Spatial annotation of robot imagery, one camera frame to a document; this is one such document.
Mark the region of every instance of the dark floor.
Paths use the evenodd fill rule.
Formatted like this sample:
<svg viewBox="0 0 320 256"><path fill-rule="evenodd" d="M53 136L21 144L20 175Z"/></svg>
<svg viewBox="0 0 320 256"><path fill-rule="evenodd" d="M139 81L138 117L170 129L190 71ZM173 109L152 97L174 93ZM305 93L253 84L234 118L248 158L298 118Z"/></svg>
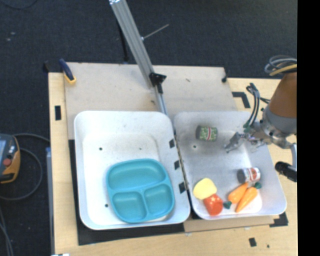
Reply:
<svg viewBox="0 0 320 256"><path fill-rule="evenodd" d="M274 55L297 57L298 0L127 0L152 64L225 67L230 77L266 78ZM129 55L129 63L135 63ZM122 63L124 52L107 0L0 0L0 133L49 138L47 74L58 60ZM20 137L22 148L42 162L43 180L30 197L0 199L16 256L51 254L46 147ZM0 196L32 190L37 162L22 153L18 179L0 186ZM6 255L0 232L0 255Z"/></svg>

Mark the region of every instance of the wooden board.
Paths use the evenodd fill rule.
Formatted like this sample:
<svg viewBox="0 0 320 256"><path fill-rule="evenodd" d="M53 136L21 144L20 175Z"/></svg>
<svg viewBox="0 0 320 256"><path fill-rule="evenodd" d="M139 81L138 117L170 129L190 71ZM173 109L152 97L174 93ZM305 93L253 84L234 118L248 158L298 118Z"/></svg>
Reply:
<svg viewBox="0 0 320 256"><path fill-rule="evenodd" d="M245 90L248 83L254 83L261 95L268 98L273 94L278 82L275 79L228 79L231 91L245 92L249 101L251 101L251 96ZM243 107L241 99L236 98L235 104L239 110L250 111ZM55 106L60 106L61 109L59 120L56 120ZM286 216L289 221L287 226L269 227L269 225L251 226L250 224L251 227L131 238L79 246L68 147L64 78L61 73L49 73L49 109L54 252L56 254L69 253L71 256L106 254L113 256L292 256L298 254L297 184L283 176L279 178L287 198ZM274 163L277 161L291 162L290 151L274 145L271 145L269 149ZM250 244L253 239L256 246Z"/></svg>

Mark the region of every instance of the black tape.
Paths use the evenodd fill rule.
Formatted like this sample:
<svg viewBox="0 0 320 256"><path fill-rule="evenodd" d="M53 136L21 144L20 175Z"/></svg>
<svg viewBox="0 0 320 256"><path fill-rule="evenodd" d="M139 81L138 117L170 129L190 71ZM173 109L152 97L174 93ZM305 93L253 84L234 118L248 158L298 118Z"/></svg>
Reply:
<svg viewBox="0 0 320 256"><path fill-rule="evenodd" d="M250 243L251 247L257 246L257 242L256 242L256 239L254 237L249 238L249 243Z"/></svg>
<svg viewBox="0 0 320 256"><path fill-rule="evenodd" d="M185 186L185 183L184 182L181 182L179 184L179 189L180 189L180 194L182 194L183 192L186 191L186 186Z"/></svg>
<svg viewBox="0 0 320 256"><path fill-rule="evenodd" d="M170 145L170 149L173 148L175 146L175 140L174 139L170 140L169 145Z"/></svg>
<svg viewBox="0 0 320 256"><path fill-rule="evenodd" d="M180 163L179 163L179 160L175 161L174 162L174 169L178 169L180 167Z"/></svg>
<svg viewBox="0 0 320 256"><path fill-rule="evenodd" d="M233 97L240 97L242 99L243 105L246 109L250 109L250 103L248 101L247 95L244 92L239 91L233 91L232 92Z"/></svg>
<svg viewBox="0 0 320 256"><path fill-rule="evenodd" d="M61 106L54 106L55 120L61 120Z"/></svg>
<svg viewBox="0 0 320 256"><path fill-rule="evenodd" d="M279 218L274 220L274 224L270 224L269 227L274 228L274 227L288 226L288 223L289 221L288 221L286 212L284 212L284 213L281 213L279 215Z"/></svg>

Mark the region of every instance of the blue divided plate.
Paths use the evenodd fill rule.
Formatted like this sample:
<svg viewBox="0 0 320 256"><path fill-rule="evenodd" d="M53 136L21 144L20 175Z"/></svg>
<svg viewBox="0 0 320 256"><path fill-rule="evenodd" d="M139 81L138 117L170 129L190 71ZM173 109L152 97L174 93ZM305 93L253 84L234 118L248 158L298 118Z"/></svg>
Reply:
<svg viewBox="0 0 320 256"><path fill-rule="evenodd" d="M141 223L169 214L175 195L164 166L154 159L135 159L112 165L106 174L111 206L127 223Z"/></svg>

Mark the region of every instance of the red tomato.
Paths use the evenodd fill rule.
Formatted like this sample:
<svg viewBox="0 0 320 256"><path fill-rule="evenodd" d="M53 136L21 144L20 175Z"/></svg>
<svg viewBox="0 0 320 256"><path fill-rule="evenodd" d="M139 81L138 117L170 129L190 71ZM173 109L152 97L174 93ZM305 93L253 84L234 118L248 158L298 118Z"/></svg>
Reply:
<svg viewBox="0 0 320 256"><path fill-rule="evenodd" d="M217 194L203 199L203 203L211 216L218 215L224 208L223 201Z"/></svg>

